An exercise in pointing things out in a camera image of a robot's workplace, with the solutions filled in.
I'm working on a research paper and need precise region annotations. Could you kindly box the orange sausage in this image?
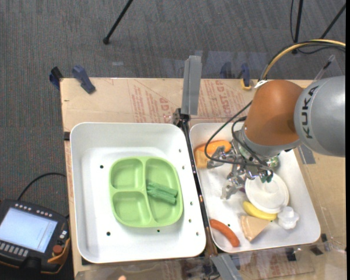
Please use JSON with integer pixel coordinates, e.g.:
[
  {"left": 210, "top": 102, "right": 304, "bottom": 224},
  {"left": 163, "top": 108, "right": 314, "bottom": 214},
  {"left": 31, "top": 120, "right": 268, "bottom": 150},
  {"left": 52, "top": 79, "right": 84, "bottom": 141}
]
[{"left": 209, "top": 218, "right": 241, "bottom": 248}]

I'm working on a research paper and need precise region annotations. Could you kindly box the black tripod stand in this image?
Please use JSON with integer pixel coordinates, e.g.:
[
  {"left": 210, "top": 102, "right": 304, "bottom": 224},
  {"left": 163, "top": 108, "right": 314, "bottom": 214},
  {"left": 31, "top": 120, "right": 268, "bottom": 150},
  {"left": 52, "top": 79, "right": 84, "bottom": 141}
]
[{"left": 290, "top": 0, "right": 347, "bottom": 55}]

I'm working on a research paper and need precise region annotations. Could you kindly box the beige pizza slice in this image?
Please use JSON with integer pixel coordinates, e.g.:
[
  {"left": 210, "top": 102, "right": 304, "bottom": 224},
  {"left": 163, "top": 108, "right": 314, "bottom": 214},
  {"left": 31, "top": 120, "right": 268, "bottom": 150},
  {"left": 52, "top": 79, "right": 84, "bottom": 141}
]
[{"left": 239, "top": 214, "right": 271, "bottom": 242}]

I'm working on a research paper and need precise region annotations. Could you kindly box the yellow banana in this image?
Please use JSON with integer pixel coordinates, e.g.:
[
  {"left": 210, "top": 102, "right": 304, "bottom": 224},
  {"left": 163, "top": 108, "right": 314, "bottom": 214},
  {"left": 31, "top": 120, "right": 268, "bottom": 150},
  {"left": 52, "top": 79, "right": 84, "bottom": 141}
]
[{"left": 242, "top": 200, "right": 278, "bottom": 222}]

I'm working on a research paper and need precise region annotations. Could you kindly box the orange carrot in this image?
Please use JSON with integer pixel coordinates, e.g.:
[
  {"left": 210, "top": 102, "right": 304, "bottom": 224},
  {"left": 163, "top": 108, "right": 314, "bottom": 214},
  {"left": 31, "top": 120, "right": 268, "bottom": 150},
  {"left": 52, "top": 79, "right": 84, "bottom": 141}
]
[{"left": 194, "top": 139, "right": 232, "bottom": 155}]

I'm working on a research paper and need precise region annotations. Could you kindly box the white bowl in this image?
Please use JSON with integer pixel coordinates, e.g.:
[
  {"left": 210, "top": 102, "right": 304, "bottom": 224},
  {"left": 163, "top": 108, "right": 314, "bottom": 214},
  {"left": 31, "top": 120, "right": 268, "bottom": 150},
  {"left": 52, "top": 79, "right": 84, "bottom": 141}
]
[{"left": 244, "top": 172, "right": 290, "bottom": 215}]

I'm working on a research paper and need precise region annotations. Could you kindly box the white plastic tray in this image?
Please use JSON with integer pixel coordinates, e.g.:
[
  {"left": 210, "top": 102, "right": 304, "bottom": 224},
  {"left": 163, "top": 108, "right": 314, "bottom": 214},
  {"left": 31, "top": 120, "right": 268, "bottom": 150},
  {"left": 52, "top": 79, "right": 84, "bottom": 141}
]
[
  {"left": 69, "top": 122, "right": 207, "bottom": 264},
  {"left": 188, "top": 122, "right": 321, "bottom": 253}
]

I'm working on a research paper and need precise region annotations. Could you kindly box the black tripod leg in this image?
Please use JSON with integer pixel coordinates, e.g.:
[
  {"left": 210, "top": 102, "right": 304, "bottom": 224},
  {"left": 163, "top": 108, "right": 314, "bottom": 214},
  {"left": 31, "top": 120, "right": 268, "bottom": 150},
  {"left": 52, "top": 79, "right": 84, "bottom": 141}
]
[{"left": 102, "top": 0, "right": 141, "bottom": 45}]

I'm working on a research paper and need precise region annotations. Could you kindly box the brown cardboard board red print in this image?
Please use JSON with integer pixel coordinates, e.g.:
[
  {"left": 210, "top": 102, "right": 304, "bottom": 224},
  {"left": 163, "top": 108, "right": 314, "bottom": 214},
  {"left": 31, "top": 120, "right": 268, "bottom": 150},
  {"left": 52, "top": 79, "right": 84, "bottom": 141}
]
[{"left": 59, "top": 77, "right": 347, "bottom": 280}]

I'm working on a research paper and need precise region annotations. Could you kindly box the green bean pod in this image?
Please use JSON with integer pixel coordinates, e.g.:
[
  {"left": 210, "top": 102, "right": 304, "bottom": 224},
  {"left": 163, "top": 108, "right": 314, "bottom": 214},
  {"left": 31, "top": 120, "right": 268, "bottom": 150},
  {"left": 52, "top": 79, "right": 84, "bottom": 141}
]
[
  {"left": 146, "top": 187, "right": 177, "bottom": 205},
  {"left": 147, "top": 181, "right": 179, "bottom": 198}
]

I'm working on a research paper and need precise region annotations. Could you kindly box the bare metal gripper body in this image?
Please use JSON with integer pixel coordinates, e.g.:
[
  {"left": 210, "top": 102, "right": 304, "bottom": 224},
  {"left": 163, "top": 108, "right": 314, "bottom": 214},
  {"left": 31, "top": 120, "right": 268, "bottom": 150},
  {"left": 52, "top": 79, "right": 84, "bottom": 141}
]
[{"left": 226, "top": 152, "right": 275, "bottom": 187}]

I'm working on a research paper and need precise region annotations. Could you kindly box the green divided plate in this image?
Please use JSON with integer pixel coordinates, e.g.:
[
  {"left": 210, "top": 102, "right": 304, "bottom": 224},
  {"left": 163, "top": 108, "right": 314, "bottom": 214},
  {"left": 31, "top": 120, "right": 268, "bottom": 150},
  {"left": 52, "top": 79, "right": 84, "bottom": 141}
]
[{"left": 108, "top": 156, "right": 184, "bottom": 228}]

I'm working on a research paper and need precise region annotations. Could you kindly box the yellow bread piece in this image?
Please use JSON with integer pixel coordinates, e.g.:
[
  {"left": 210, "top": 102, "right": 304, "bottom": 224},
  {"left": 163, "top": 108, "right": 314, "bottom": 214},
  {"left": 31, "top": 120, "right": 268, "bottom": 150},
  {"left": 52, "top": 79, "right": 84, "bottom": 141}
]
[{"left": 194, "top": 149, "right": 209, "bottom": 169}]

